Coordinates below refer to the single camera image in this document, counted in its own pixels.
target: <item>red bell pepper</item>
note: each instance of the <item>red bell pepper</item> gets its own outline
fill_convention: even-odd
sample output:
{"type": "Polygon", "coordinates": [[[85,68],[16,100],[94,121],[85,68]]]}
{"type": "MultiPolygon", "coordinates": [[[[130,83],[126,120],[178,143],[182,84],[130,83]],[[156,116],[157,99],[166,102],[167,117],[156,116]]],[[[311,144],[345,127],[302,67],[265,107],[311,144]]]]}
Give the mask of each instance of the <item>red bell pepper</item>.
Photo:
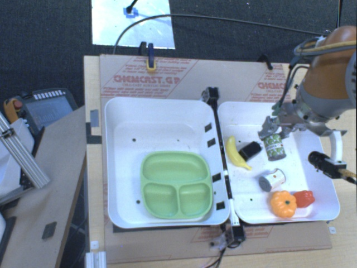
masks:
{"type": "Polygon", "coordinates": [[[302,190],[301,192],[294,193],[296,204],[298,208],[306,208],[315,201],[313,193],[310,190],[302,190]]]}

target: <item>white can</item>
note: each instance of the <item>white can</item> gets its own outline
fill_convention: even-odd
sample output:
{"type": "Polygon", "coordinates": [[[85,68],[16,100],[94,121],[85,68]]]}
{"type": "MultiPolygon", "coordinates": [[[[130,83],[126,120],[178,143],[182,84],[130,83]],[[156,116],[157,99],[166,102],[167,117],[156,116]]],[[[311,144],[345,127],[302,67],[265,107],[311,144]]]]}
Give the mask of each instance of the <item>white can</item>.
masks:
{"type": "Polygon", "coordinates": [[[269,192],[285,183],[285,181],[286,178],[284,172],[280,169],[274,169],[272,172],[263,174],[259,177],[259,186],[265,192],[269,192]]]}

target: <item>can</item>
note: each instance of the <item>can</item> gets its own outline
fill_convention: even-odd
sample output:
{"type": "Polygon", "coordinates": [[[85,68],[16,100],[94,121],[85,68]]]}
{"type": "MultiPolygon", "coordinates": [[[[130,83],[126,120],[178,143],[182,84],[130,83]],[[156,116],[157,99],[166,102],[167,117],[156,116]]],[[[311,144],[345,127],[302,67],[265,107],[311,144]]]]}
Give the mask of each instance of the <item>can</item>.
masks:
{"type": "Polygon", "coordinates": [[[263,174],[259,177],[259,186],[265,192],[269,192],[285,183],[285,181],[284,172],[280,169],[274,169],[270,173],[263,174]]]}
{"type": "Polygon", "coordinates": [[[286,157],[283,141],[279,134],[270,135],[263,141],[269,161],[277,161],[286,157]]]}

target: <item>green plate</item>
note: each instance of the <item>green plate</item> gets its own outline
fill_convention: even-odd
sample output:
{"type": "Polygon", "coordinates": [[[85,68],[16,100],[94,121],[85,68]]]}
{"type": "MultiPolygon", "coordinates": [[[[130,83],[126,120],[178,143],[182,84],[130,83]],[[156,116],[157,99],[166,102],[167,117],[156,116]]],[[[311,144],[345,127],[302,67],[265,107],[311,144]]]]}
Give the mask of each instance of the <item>green plate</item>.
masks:
{"type": "Polygon", "coordinates": [[[155,217],[198,218],[212,206],[210,170],[198,154],[181,151],[151,153],[141,164],[140,180],[144,205],[155,217]]]}

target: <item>yellow banana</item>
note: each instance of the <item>yellow banana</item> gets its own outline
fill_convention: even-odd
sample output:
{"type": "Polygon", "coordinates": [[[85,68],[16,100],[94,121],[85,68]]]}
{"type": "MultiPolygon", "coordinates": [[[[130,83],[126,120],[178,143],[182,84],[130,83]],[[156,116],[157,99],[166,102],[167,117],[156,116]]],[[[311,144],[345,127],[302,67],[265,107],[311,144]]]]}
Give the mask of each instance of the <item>yellow banana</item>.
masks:
{"type": "Polygon", "coordinates": [[[225,143],[225,149],[227,151],[227,155],[230,158],[230,161],[237,167],[244,167],[248,170],[251,170],[252,167],[249,166],[242,156],[238,153],[237,147],[235,147],[235,137],[230,136],[225,143]]]}

